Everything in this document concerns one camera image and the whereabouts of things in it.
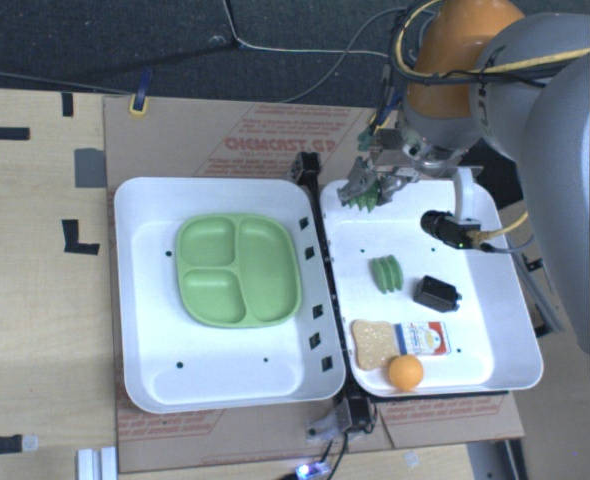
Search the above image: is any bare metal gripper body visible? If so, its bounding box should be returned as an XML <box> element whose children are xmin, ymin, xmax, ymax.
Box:
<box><xmin>366</xmin><ymin>127</ymin><xmax>469</xmax><ymax>181</ymax></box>

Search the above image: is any green ridged toy vegetable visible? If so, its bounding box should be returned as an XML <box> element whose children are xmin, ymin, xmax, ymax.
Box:
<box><xmin>353</xmin><ymin>183</ymin><xmax>381</xmax><ymax>214</ymax></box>
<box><xmin>369</xmin><ymin>254</ymin><xmax>405</xmax><ymax>295</ymax></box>

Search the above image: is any small black box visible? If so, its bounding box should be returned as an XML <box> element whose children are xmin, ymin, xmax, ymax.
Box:
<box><xmin>412</xmin><ymin>274</ymin><xmax>463</xmax><ymax>314</ymax></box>

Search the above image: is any green divided plate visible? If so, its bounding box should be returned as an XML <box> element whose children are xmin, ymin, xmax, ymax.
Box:
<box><xmin>175</xmin><ymin>213</ymin><xmax>303</xmax><ymax>329</ymax></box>

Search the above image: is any white red blue carton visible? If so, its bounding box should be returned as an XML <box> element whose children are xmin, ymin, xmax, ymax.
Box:
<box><xmin>393</xmin><ymin>320</ymin><xmax>453</xmax><ymax>357</ymax></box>

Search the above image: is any toy bread slice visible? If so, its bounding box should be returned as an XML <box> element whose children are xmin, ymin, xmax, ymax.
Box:
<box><xmin>350</xmin><ymin>318</ymin><xmax>402</xmax><ymax>372</ymax></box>

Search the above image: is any white plastic tray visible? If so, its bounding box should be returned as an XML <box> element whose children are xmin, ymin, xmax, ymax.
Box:
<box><xmin>319</xmin><ymin>178</ymin><xmax>545</xmax><ymax>398</ymax></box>
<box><xmin>113</xmin><ymin>176</ymin><xmax>347</xmax><ymax>415</ymax></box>

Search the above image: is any brown cardboard board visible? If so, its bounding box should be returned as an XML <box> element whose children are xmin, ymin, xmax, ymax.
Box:
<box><xmin>102</xmin><ymin>95</ymin><xmax>526</xmax><ymax>474</ymax></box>

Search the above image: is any orange ball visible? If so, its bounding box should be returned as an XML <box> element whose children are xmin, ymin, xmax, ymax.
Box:
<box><xmin>387</xmin><ymin>353</ymin><xmax>425</xmax><ymax>394</ymax></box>

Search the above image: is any black block with wires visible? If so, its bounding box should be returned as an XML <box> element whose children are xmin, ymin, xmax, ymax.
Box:
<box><xmin>292</xmin><ymin>151</ymin><xmax>324</xmax><ymax>187</ymax></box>
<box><xmin>333</xmin><ymin>396</ymin><xmax>377</xmax><ymax>435</ymax></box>

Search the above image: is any black cylinder on white bracket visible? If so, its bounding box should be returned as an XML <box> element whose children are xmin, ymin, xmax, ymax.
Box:
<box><xmin>419</xmin><ymin>165</ymin><xmax>484</xmax><ymax>252</ymax></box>

